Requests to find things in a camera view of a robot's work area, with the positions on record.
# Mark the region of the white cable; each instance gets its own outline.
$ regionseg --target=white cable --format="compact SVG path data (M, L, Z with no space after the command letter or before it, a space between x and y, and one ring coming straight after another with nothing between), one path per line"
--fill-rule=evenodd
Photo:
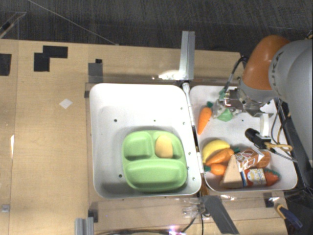
M99 37L99 38L102 38L103 40L105 40L105 41L107 41L107 42L109 42L109 43L111 43L111 44L113 44L113 45L118 45L118 44L116 44L116 43L110 41L109 39L107 39L107 38L105 38L105 37L103 37L103 36L101 36L101 35L99 35L99 34L93 32L93 31L91 31L91 30L89 30L89 29L87 29L87 28L84 28L84 27L80 26L79 24L73 22L72 20L70 20L70 19L68 19L68 18L66 18L66 17L64 17L64 16L62 16L62 15L60 15L60 14L58 14L58 13L52 11L52 10L49 10L49 9L47 9L47 8L45 8L45 7L43 7L43 6L41 6L40 4L35 3L35 2L32 1L32 0L27 0L27 1L29 1L30 3L32 3L32 4L34 4L34 5L38 6L38 7L40 7L41 9L44 9L44 10L46 10L46 11L52 13L52 14L54 14L54 15L60 17L60 18L63 18L64 20L66 20L66 21L68 21L68 22L74 24L75 26L77 26L77 27L79 27L79 28L81 28L81 29L83 29L83 30L85 30L85 31L87 31L87 32L89 32L89 33L91 33L91 34L93 34L93 35Z

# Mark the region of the green plate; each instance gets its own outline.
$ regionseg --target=green plate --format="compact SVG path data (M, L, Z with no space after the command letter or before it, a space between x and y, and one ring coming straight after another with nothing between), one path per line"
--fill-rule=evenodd
M160 135L170 138L171 159L155 154ZM161 192L181 187L187 179L185 153L178 137L165 131L137 131L123 141L123 170L128 185L142 192Z

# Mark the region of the toy carrot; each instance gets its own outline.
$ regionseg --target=toy carrot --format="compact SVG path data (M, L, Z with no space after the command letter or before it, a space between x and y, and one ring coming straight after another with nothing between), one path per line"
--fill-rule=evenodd
M198 119L198 128L197 133L200 135L204 128L206 127L207 123L209 122L212 116L212 110L209 107L204 107L200 111L199 119Z
M210 171L214 175L222 176L225 174L227 166L223 164L212 164L211 166L204 166L205 171Z
M218 154L214 155L208 161L205 162L205 165L210 166L212 164L218 164L227 162L230 160L231 155L235 154L234 151L230 148L221 150Z

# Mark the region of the wooden countertop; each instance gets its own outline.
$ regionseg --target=wooden countertop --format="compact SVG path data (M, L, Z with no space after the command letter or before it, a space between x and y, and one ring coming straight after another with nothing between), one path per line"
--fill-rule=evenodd
M50 72L34 72L34 53L42 52L43 45L67 46L68 58L51 58ZM0 53L12 54L10 75L0 76L0 204L11 205L9 213L0 213L0 234L74 234L74 220L86 218L89 208L84 99L88 63L102 59L104 75L153 76L177 70L180 50L0 40ZM195 77L228 78L239 57L197 50ZM238 69L235 77L241 72ZM73 102L67 109L59 105L64 99ZM275 196L286 205L282 192ZM283 219L262 201L257 195L240 206L229 202L226 208L239 232L287 234ZM220 234L211 218L204 230ZM201 234L199 220L187 234Z

